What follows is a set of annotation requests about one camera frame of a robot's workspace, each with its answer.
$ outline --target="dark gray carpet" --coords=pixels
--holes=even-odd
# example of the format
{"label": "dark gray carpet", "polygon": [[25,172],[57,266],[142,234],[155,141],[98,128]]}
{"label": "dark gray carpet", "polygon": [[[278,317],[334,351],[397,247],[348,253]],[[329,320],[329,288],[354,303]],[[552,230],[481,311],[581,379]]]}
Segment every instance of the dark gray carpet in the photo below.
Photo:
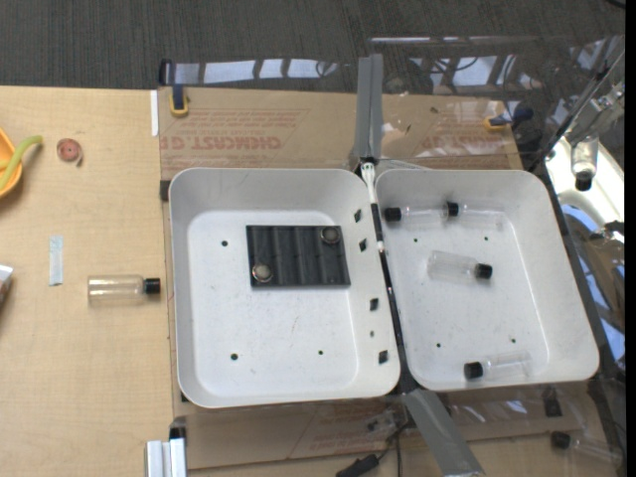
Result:
{"label": "dark gray carpet", "polygon": [[162,58],[342,62],[376,35],[624,31],[604,0],[0,0],[0,84],[151,88]]}

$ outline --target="clear bottle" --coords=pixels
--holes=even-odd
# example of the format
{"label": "clear bottle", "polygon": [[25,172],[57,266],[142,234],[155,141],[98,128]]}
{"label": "clear bottle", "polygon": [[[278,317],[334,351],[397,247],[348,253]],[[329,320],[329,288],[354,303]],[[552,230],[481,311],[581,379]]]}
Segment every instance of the clear bottle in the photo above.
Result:
{"label": "clear bottle", "polygon": [[88,278],[88,303],[92,306],[140,304],[161,292],[161,279],[137,274],[92,275]]}
{"label": "clear bottle", "polygon": [[589,191],[592,187],[592,179],[596,175],[598,142],[599,136],[595,132],[571,147],[571,171],[578,191]]}
{"label": "clear bottle", "polygon": [[550,436],[552,446],[558,450],[572,450],[611,464],[614,468],[623,463],[622,451],[615,445],[602,440],[586,438],[563,431],[553,431]]}
{"label": "clear bottle", "polygon": [[531,372],[532,359],[525,350],[492,355],[464,364],[464,377],[468,381],[527,377]]}
{"label": "clear bottle", "polygon": [[467,227],[500,230],[504,219],[505,214],[501,208],[484,203],[446,202],[441,205],[385,209],[387,223],[403,222],[413,226],[433,226],[440,222],[453,221]]}
{"label": "clear bottle", "polygon": [[461,282],[487,280],[493,275],[492,265],[480,263],[471,256],[441,250],[434,250],[430,254],[427,271],[433,279]]}

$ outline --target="orange bowl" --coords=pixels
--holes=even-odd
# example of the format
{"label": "orange bowl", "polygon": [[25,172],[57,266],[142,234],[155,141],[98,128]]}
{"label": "orange bowl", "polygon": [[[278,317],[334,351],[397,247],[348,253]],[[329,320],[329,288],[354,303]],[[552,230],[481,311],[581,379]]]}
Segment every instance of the orange bowl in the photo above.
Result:
{"label": "orange bowl", "polygon": [[[2,128],[0,128],[0,164],[9,161],[15,152],[15,147],[9,137],[4,133]],[[0,166],[0,177],[4,173],[4,168]],[[8,195],[11,190],[18,185],[20,181],[20,177],[22,177],[22,162],[18,163],[18,166],[13,171],[11,178],[9,178],[9,182],[4,189],[0,191],[0,198]]]}

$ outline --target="wooden surface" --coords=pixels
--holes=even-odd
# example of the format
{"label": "wooden surface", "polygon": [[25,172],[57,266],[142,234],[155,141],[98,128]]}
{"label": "wooden surface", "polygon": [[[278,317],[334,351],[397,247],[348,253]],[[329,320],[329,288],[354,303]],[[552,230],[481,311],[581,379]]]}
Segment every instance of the wooden surface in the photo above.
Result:
{"label": "wooden surface", "polygon": [[[20,186],[0,200],[0,263],[15,268],[0,308],[0,475],[142,476],[143,448],[173,419],[166,298],[91,308],[89,274],[165,280],[159,144],[147,91],[0,87],[0,126],[15,144],[42,134]],[[58,159],[74,138],[81,166]],[[49,237],[64,236],[64,283],[49,286]],[[591,402],[583,417],[600,426]],[[554,454],[545,435],[471,442],[490,476],[610,476]],[[351,456],[193,472],[251,477],[334,475]],[[439,475],[426,449],[404,475]],[[376,475],[396,475],[395,454]]]}

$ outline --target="green handle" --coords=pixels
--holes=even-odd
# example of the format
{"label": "green handle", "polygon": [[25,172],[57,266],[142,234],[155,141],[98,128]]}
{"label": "green handle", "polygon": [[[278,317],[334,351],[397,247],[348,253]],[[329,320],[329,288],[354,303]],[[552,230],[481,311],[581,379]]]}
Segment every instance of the green handle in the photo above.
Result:
{"label": "green handle", "polygon": [[13,175],[13,172],[22,160],[22,156],[24,155],[27,148],[29,148],[31,145],[35,145],[36,143],[42,143],[43,139],[44,138],[42,136],[31,136],[30,138],[23,140],[16,147],[16,151],[13,153],[11,159],[9,159],[9,162],[7,163],[6,170],[4,170],[4,173],[0,177],[0,191],[2,191],[6,187],[7,182],[9,182],[11,175]]}

